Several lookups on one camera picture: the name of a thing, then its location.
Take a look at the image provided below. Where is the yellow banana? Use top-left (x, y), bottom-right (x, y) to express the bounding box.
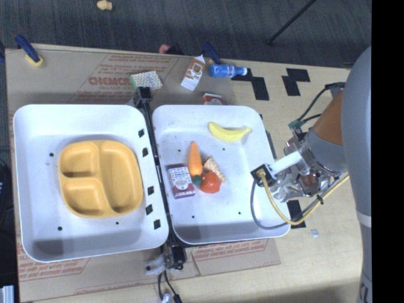
top-left (207, 121), bottom-right (253, 143)

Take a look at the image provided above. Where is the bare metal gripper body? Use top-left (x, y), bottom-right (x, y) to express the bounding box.
top-left (278, 127), bottom-right (341, 199)

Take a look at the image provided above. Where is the blue plastic bottle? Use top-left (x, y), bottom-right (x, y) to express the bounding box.
top-left (208, 63), bottom-right (248, 78)

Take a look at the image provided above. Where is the orange bell pepper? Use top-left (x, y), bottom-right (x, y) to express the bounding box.
top-left (199, 171), bottom-right (222, 194)

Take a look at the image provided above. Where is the thin black and white rod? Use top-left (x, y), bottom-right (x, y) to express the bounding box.
top-left (142, 101), bottom-right (178, 249)

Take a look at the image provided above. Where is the small orange and white carton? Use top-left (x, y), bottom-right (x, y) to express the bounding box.
top-left (203, 92), bottom-right (223, 106)

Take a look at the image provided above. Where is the brown cardboard board red print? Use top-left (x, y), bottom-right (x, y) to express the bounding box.
top-left (4, 44), bottom-right (282, 302)

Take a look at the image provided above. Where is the black block with thin wires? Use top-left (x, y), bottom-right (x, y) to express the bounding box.
top-left (161, 244), bottom-right (187, 270)
top-left (133, 86), bottom-right (153, 107)

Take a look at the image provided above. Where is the green and white packet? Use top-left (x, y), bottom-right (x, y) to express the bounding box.
top-left (129, 70), bottom-right (163, 91)

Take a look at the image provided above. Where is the orange carrot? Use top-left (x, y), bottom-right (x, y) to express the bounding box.
top-left (187, 141), bottom-right (204, 186)

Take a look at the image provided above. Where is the orange divided plate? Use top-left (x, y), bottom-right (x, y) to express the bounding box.
top-left (57, 140), bottom-right (145, 219)

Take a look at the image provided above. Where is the red and white carton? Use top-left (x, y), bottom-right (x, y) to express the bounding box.
top-left (167, 165), bottom-right (196, 199)

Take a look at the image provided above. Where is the white plastic tray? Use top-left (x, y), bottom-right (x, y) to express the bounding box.
top-left (151, 104), bottom-right (292, 246)
top-left (12, 104), bottom-right (170, 263)

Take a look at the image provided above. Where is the tan waffle cone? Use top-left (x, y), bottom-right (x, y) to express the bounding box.
top-left (203, 156), bottom-right (227, 184)

